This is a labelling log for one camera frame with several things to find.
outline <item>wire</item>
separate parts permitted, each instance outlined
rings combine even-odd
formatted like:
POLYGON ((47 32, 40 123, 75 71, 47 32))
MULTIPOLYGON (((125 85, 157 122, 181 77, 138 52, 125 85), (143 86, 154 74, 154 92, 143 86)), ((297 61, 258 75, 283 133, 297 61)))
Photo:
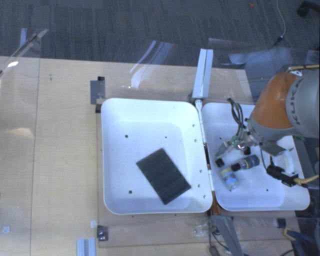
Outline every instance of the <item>wire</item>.
POLYGON ((285 256, 285 255, 287 255, 288 253, 291 253, 291 252, 293 252, 293 251, 294 251, 294 249, 287 250, 287 251, 285 251, 284 253, 282 253, 280 256, 285 256))
POLYGON ((264 155, 262 154, 262 149, 260 148, 260 155, 261 155, 261 160, 262 160, 262 164, 265 170, 267 170, 266 164, 265 164, 265 159, 264 159, 264 155))
POLYGON ((271 164, 271 165, 275 165, 274 160, 273 160, 273 158, 272 158, 272 155, 270 155, 270 164, 271 164))
POLYGON ((217 239, 217 237, 216 237, 216 235, 214 234, 214 233, 210 233, 210 235, 213 235, 213 237, 214 237, 214 239, 216 240, 216 242, 219 244, 219 245, 221 245, 223 248, 225 248, 226 250, 228 250, 229 252, 230 252, 230 250, 229 250, 229 248, 228 247, 226 247, 224 244, 222 244, 220 241, 218 241, 218 239, 217 239))
POLYGON ((280 15, 280 17, 281 17, 281 19, 282 19, 283 26, 284 26, 284 31, 283 31, 282 35, 280 36, 281 38, 283 38, 284 35, 285 35, 285 33, 286 33, 287 28, 286 28, 285 19, 284 19, 284 17, 282 16, 282 14, 281 14, 281 12, 280 12, 280 9, 279 9, 279 0, 276 0, 276 8, 278 9, 279 15, 280 15))
POLYGON ((232 98, 227 99, 231 104, 231 112, 234 121, 238 124, 238 129, 236 131, 236 136, 242 137, 244 126, 244 114, 242 112, 241 106, 236 103, 232 98))
POLYGON ((209 245, 212 247, 212 242, 211 242, 211 232, 209 232, 209 245))
POLYGON ((309 184, 302 184, 301 187, 306 188, 308 190, 320 190, 319 186, 314 186, 309 184))
POLYGON ((248 62, 250 62, 251 60, 253 60, 254 58, 265 54, 267 51, 270 51, 273 47, 275 47, 284 37, 283 36, 279 36, 276 41, 274 42, 274 44, 272 46, 270 46, 268 49, 258 53, 257 55, 253 56, 252 58, 248 59, 245 63, 242 63, 241 65, 239 65, 236 70, 241 69, 244 65, 246 65, 248 62))

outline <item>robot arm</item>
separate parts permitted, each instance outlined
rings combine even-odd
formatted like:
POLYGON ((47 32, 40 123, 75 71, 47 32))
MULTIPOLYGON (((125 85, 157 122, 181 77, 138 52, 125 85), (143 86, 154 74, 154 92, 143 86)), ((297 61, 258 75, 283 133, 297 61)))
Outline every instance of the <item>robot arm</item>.
MULTIPOLYGON (((258 145, 261 156, 262 151, 265 151, 277 157, 286 150, 278 146, 276 141, 285 136, 319 138, 319 69, 304 76, 287 72, 275 75, 262 91, 247 120, 247 127, 239 122, 243 116, 235 117, 233 107, 240 109, 240 114, 241 107, 231 99, 229 102, 241 132, 220 146, 215 155, 217 159, 231 149, 245 150, 258 145)), ((269 175, 289 187, 296 184, 308 187, 306 183, 319 177, 316 175, 311 179, 300 179, 298 175, 288 176, 284 169, 273 163, 268 167, 264 162, 263 165, 269 175)))
POLYGON ((249 119, 259 142, 284 136, 319 138, 319 70, 304 76, 275 75, 262 91, 249 119))

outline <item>clear acrylic panel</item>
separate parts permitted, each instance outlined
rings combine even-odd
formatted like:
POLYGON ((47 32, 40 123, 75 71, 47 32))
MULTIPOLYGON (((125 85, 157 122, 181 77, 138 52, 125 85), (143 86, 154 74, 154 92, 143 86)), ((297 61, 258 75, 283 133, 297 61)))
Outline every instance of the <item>clear acrylic panel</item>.
POLYGON ((30 255, 40 39, 35 31, 10 57, 0 57, 0 248, 30 255))
MULTIPOLYGON (((269 216, 231 215, 232 224, 243 253, 247 255, 280 255, 294 250, 296 255, 318 255, 320 252, 319 228, 320 219, 302 217, 284 217, 279 212, 269 216)), ((224 237, 214 232, 215 221, 206 216, 176 216, 163 220, 144 221, 131 224, 111 225, 108 227, 109 241, 100 243, 101 246, 143 246, 159 244, 188 244, 208 243, 217 248, 224 237)))
MULTIPOLYGON (((127 64, 121 73, 106 77, 107 97, 188 101, 194 86, 199 47, 107 35, 105 40, 108 43, 103 59, 112 62, 115 56, 123 55, 122 61, 127 64)), ((242 104, 254 104, 275 74, 292 66, 319 64, 318 50, 277 44, 267 46, 210 38, 207 49, 213 49, 207 102, 225 102, 231 97, 242 104)))

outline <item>black sponge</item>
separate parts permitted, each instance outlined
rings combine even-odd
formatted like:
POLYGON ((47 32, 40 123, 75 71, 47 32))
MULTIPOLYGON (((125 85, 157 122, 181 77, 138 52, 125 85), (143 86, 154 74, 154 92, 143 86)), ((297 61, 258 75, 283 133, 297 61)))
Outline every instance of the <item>black sponge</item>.
POLYGON ((136 165, 165 205, 191 189, 163 148, 138 161, 136 165))

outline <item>yellow cable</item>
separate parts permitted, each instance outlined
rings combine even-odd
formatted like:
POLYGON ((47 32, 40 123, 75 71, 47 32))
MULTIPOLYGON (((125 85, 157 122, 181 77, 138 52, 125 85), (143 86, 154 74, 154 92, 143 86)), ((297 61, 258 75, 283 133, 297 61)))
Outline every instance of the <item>yellow cable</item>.
POLYGON ((291 228, 286 227, 286 228, 284 228, 284 229, 282 230, 282 235, 283 235, 285 238, 289 239, 290 241, 296 241, 295 238, 293 238, 291 235, 288 235, 288 234, 287 234, 287 231, 288 231, 288 230, 292 231, 291 228))
POLYGON ((309 182, 312 182, 312 181, 314 181, 315 179, 317 179, 317 178, 319 178, 319 174, 317 174, 317 175, 315 175, 315 176, 312 176, 312 177, 309 177, 309 178, 295 178, 293 181, 297 184, 297 185, 299 185, 299 186, 301 186, 302 184, 307 184, 307 183, 309 183, 309 182))
POLYGON ((303 66, 290 66, 286 70, 286 72, 294 71, 294 70, 309 70, 309 69, 319 69, 320 65, 319 64, 314 64, 314 65, 303 65, 303 66))

